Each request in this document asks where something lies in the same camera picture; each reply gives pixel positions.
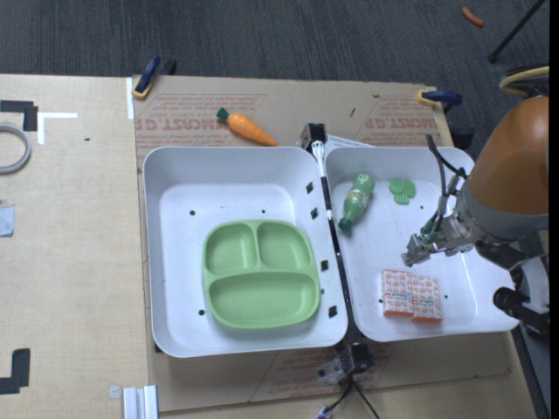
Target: toy carrot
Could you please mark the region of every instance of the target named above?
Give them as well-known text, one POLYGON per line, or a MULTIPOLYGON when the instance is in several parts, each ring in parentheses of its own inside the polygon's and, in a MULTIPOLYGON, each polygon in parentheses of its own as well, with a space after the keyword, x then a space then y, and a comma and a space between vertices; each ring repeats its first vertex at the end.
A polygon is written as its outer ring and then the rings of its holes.
POLYGON ((220 120, 226 120, 232 131, 243 135, 249 140, 256 141, 267 146, 277 146, 278 142, 272 138, 264 129, 258 126, 253 120, 242 113, 229 113, 223 107, 217 111, 220 120))

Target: brown object on floor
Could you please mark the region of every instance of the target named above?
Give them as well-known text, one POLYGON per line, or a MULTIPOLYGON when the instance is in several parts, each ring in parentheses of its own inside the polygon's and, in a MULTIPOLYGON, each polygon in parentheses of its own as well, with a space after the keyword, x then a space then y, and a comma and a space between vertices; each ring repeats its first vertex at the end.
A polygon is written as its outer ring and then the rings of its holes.
POLYGON ((473 14, 466 6, 462 6, 460 12, 462 13, 462 16, 464 16, 471 24, 479 26, 480 28, 483 26, 483 19, 473 14))

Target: toy bottle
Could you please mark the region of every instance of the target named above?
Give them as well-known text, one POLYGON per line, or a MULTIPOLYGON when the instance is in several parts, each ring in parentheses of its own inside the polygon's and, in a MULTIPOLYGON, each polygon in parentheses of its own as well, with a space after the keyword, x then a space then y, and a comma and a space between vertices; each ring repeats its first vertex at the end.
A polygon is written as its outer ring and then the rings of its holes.
POLYGON ((367 174, 359 174, 343 201, 343 217, 338 226, 343 231, 351 231, 353 223, 367 208, 375 181, 367 174))

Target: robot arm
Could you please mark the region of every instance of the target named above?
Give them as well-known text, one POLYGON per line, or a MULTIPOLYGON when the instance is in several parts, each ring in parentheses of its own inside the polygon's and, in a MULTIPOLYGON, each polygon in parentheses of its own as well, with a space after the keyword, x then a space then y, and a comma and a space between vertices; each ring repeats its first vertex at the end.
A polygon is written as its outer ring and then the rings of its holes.
MULTIPOLYGON (((525 99, 500 121, 470 175, 453 169, 456 175, 446 189, 443 183, 438 212, 411 235, 402 255, 412 266, 433 253, 451 256, 475 248, 513 275, 520 273, 518 290, 500 289, 493 302, 537 333, 549 330, 549 278, 542 257, 524 254, 517 242, 549 227, 548 147, 549 98, 525 99), (457 190, 460 177, 465 181, 457 190), (444 217, 450 196, 456 204, 444 217)), ((430 148, 436 154, 434 145, 430 148)), ((438 159, 442 167, 444 159, 438 159)))

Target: gray ring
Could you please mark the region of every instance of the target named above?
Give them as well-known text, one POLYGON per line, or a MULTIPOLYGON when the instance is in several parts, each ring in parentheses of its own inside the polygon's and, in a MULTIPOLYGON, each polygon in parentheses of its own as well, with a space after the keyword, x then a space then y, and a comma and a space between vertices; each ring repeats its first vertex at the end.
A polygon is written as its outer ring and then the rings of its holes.
POLYGON ((26 162, 28 162, 29 157, 31 156, 31 142, 23 130, 10 124, 0 124, 0 132, 8 132, 16 135, 24 142, 25 145, 24 155, 19 160, 10 166, 0 166, 0 175, 13 174, 14 172, 18 172, 18 170, 21 169, 26 162))

